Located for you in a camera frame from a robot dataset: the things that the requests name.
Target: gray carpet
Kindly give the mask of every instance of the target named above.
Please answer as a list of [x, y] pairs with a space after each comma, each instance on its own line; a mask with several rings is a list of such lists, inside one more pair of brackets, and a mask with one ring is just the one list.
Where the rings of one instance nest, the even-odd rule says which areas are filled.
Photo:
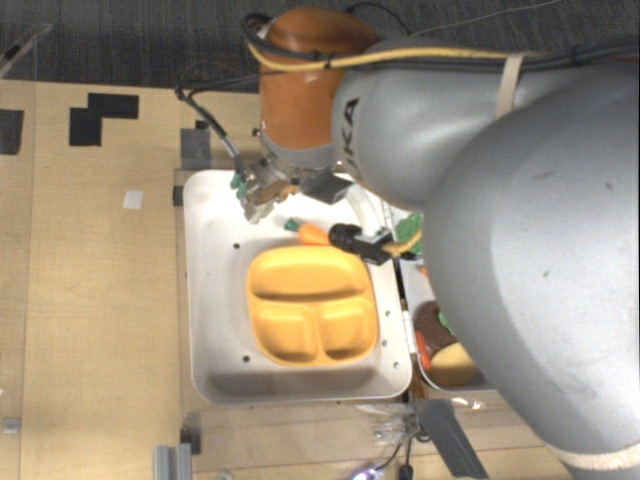
[[[38, 79], [59, 82], [174, 85], [194, 61], [242, 69], [238, 22], [251, 11], [277, 15], [299, 5], [344, 9], [362, 0], [0, 0], [0, 49], [30, 23], [51, 23], [38, 53]], [[546, 0], [367, 0], [385, 5], [417, 31]], [[637, 34], [639, 0], [568, 0], [560, 4], [435, 31], [464, 45], [553, 49]], [[379, 30], [398, 29], [375, 8], [356, 14]], [[12, 77], [30, 76], [28, 62]]]

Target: yellow cable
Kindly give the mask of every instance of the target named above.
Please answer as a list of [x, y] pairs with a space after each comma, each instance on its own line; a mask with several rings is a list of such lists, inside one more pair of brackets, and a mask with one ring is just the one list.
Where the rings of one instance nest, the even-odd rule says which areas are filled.
[[387, 242], [382, 246], [384, 252], [388, 252], [393, 258], [399, 258], [403, 253], [411, 249], [422, 238], [422, 230], [418, 229], [408, 242]]
[[285, 73], [300, 71], [316, 71], [320, 69], [341, 69], [354, 66], [362, 66], [364, 64], [375, 64], [389, 60], [408, 59], [412, 57], [442, 57], [456, 59], [506, 59], [509, 53], [493, 52], [486, 50], [471, 50], [465, 48], [451, 48], [442, 46], [427, 46], [415, 48], [398, 48], [394, 50], [382, 50], [379, 52], [363, 53], [361, 55], [352, 55], [349, 57], [340, 57], [331, 60], [320, 60], [312, 62], [303, 62], [296, 64], [287, 64], [278, 62], [265, 57], [252, 44], [247, 45], [251, 55], [264, 66]]

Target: wooden tabletop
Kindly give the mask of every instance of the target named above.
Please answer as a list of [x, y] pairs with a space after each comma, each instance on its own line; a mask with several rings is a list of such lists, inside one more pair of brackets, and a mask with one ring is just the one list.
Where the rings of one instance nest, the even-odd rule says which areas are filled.
[[[70, 109], [87, 108], [89, 93], [136, 95], [139, 115], [103, 118], [99, 147], [70, 146]], [[255, 154], [257, 96], [201, 99]], [[150, 479], [153, 448], [177, 444], [183, 417], [172, 191], [180, 129], [196, 116], [171, 90], [7, 81], [0, 108], [25, 111], [20, 153], [0, 156], [0, 417], [21, 418], [0, 435], [0, 478]], [[480, 452], [492, 478], [568, 478], [527, 439]], [[449, 478], [433, 452], [414, 465], [416, 480]], [[336, 471], [251, 466], [235, 478]]]

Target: dark floor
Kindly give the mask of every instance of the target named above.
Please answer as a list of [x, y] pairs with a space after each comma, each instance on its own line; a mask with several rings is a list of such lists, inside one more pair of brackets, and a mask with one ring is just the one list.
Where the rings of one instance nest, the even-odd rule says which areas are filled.
[[[241, 68], [246, 54], [238, 22], [248, 12], [277, 15], [308, 4], [344, 9], [358, 1], [363, 0], [0, 0], [0, 48], [28, 24], [51, 23], [39, 48], [40, 80], [169, 87], [197, 60]], [[416, 31], [547, 0], [367, 1], [392, 9]], [[465, 45], [552, 49], [637, 34], [638, 9], [639, 0], [567, 0], [433, 35]], [[357, 14], [377, 29], [398, 28], [383, 11], [361, 8]], [[11, 76], [31, 76], [26, 64]]]

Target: beige strap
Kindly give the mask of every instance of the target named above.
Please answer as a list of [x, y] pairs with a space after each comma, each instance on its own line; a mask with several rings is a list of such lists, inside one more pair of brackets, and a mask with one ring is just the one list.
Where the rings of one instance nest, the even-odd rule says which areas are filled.
[[545, 446], [567, 466], [587, 471], [618, 471], [640, 466], [640, 442], [611, 453], [573, 453], [550, 444]]
[[520, 68], [526, 56], [527, 54], [524, 52], [514, 53], [509, 55], [504, 63], [498, 101], [496, 102], [496, 119], [500, 119], [513, 110], [513, 99], [520, 78]]

